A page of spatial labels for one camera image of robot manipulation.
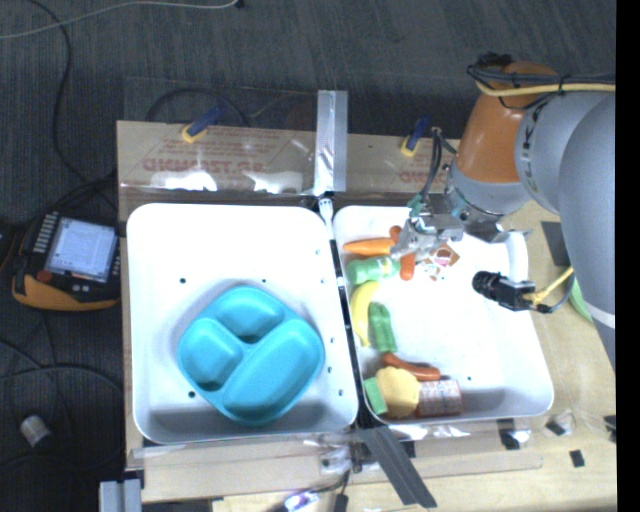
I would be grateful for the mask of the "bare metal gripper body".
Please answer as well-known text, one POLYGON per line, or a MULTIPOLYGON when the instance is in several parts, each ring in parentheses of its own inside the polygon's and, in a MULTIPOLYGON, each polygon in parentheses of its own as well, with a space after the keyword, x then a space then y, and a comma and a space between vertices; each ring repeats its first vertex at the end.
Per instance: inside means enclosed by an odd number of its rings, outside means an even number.
POLYGON ((468 234, 487 243, 503 241, 502 216, 479 209, 457 192, 417 194, 410 201, 410 239, 416 243, 460 241, 468 234))

